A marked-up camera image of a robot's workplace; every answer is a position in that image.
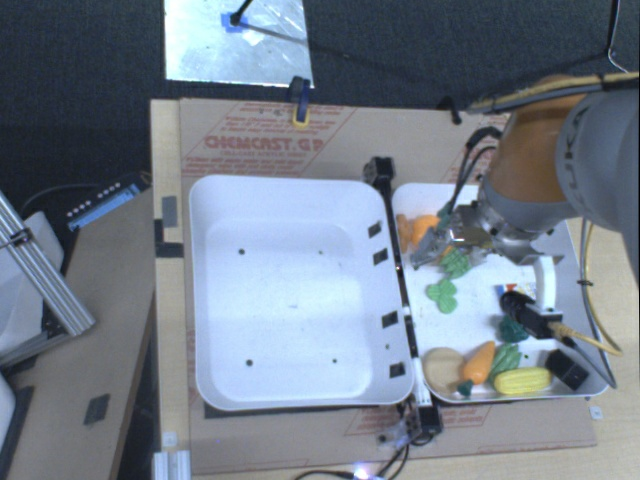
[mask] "tray with toy vegetables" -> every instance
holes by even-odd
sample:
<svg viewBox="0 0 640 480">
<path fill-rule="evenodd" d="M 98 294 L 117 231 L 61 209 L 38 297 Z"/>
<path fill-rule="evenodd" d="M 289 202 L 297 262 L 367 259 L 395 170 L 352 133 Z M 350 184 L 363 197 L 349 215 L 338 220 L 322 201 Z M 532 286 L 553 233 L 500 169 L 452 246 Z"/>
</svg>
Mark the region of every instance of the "tray with toy vegetables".
<svg viewBox="0 0 640 480">
<path fill-rule="evenodd" d="M 607 384 L 584 358 L 555 339 L 529 336 L 501 310 L 505 290 L 533 295 L 532 267 L 516 266 L 497 254 L 478 260 L 450 249 L 432 264 L 413 268 L 409 256 L 426 230 L 437 224 L 437 212 L 452 190 L 451 185 L 408 184 L 393 196 L 405 284 L 430 391 L 450 403 L 600 394 Z M 468 203 L 476 194 L 476 187 L 467 186 L 458 201 Z M 558 311 L 565 323 L 593 336 L 576 283 L 579 268 L 566 224 L 534 246 L 563 256 L 556 266 Z M 602 362 L 595 349 L 589 353 L 592 361 Z M 579 378 L 552 374 L 559 363 L 573 368 Z"/>
</svg>

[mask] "cardboard sheet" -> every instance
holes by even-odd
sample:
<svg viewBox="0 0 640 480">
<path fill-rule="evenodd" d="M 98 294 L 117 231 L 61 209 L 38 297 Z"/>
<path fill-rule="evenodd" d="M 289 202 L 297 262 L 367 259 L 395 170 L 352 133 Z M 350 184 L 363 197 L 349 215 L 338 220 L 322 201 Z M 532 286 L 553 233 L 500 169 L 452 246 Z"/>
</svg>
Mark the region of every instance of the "cardboard sheet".
<svg viewBox="0 0 640 480">
<path fill-rule="evenodd" d="M 392 156 L 394 186 L 450 182 L 462 148 L 504 117 L 437 111 L 311 107 L 311 124 L 291 124 L 292 105 L 213 100 L 180 103 L 190 448 L 194 474 L 380 461 L 393 450 L 377 437 L 398 421 L 395 407 L 223 413 L 205 406 L 194 382 L 188 193 L 214 173 L 359 179 L 373 156 Z M 594 446 L 582 399 L 445 407 L 444 432 L 412 458 Z"/>
</svg>

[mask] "yellow corn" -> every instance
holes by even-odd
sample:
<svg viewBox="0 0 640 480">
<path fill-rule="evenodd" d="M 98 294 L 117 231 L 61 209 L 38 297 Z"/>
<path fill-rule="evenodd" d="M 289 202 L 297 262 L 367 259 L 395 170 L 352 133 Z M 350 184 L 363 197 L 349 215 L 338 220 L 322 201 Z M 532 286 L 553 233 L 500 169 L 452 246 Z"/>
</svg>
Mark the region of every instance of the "yellow corn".
<svg viewBox="0 0 640 480">
<path fill-rule="evenodd" d="M 551 380 L 549 370 L 534 366 L 502 372 L 494 379 L 493 386 L 503 395 L 523 395 L 546 388 Z"/>
</svg>

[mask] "white tray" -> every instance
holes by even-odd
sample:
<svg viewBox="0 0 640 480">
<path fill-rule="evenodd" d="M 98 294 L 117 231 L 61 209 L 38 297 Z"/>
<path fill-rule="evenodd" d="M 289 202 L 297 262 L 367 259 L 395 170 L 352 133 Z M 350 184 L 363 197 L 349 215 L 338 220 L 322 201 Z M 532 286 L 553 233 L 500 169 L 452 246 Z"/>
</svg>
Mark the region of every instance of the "white tray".
<svg viewBox="0 0 640 480">
<path fill-rule="evenodd" d="M 409 394 L 385 207 L 372 187 L 209 176 L 193 186 L 190 213 L 205 401 L 244 410 L 393 404 Z M 376 254 L 388 259 L 376 264 Z"/>
<path fill-rule="evenodd" d="M 465 187 L 458 198 L 459 204 L 468 204 L 476 198 L 477 187 Z M 453 194 L 453 185 L 411 183 L 399 187 L 393 195 L 395 214 L 405 214 L 412 219 L 423 214 L 436 214 Z M 593 336 L 577 284 L 579 269 L 566 223 L 556 226 L 551 236 L 544 235 L 533 243 L 536 250 L 550 255 L 564 255 L 556 265 L 557 298 L 556 307 L 563 312 L 563 322 L 568 326 Z M 498 322 L 504 317 L 500 309 L 497 286 L 511 283 L 535 283 L 532 267 L 517 267 L 506 258 L 489 255 L 483 263 L 463 277 L 454 280 L 457 287 L 458 308 L 451 314 L 441 313 L 435 302 L 425 293 L 427 285 L 440 281 L 444 274 L 437 266 L 426 265 L 415 270 L 409 261 L 409 252 L 403 255 L 403 267 L 416 340 L 422 356 L 436 347 L 449 347 L 467 358 L 477 348 L 489 340 L 501 344 L 498 336 Z M 567 396 L 594 396 L 602 393 L 606 382 L 590 365 L 573 350 L 553 339 L 536 340 L 529 337 L 519 343 L 523 353 L 521 366 L 544 366 L 548 352 L 557 348 L 563 350 L 574 361 L 590 371 L 589 377 L 577 391 L 572 391 L 558 379 L 543 391 L 528 396 L 504 396 L 494 391 L 488 383 L 473 388 L 470 398 L 457 393 L 440 398 L 451 403 L 489 402 L 519 400 L 524 398 L 556 398 Z M 590 345 L 582 348 L 596 364 L 603 365 L 596 349 Z"/>
</svg>

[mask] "blue clamp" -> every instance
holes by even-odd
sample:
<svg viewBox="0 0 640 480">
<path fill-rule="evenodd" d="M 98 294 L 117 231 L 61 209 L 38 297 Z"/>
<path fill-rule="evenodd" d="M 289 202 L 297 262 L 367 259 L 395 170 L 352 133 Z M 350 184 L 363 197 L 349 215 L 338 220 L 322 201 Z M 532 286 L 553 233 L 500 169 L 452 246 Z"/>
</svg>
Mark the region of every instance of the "blue clamp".
<svg viewBox="0 0 640 480">
<path fill-rule="evenodd" d="M 309 92 L 311 80 L 294 76 L 287 89 L 287 101 L 295 103 L 293 111 L 293 125 L 296 128 L 305 128 L 309 124 Z"/>
<path fill-rule="evenodd" d="M 224 29 L 227 32 L 230 32 L 232 34 L 237 34 L 238 32 L 242 32 L 246 30 L 246 27 L 249 26 L 249 21 L 247 21 L 246 16 L 242 16 L 240 18 L 240 24 L 236 27 L 231 24 L 232 14 L 233 14 L 232 12 L 223 12 L 220 15 L 220 22 L 222 23 L 222 26 L 224 27 Z"/>
</svg>

